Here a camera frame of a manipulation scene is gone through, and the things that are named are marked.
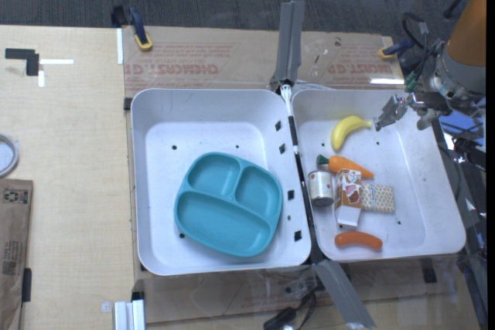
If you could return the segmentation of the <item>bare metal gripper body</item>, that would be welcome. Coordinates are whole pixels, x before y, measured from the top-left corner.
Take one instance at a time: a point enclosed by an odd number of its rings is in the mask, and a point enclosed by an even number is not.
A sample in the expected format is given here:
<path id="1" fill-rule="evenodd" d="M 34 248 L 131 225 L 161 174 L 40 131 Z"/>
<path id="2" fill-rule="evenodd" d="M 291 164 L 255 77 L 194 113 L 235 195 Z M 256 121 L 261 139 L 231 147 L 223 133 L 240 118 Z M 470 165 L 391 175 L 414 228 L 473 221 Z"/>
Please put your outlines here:
<path id="1" fill-rule="evenodd" d="M 410 73 L 405 79 L 405 102 L 422 119 L 435 119 L 453 111 L 467 117 L 484 115 L 484 96 L 474 93 L 450 78 L 419 77 Z"/>

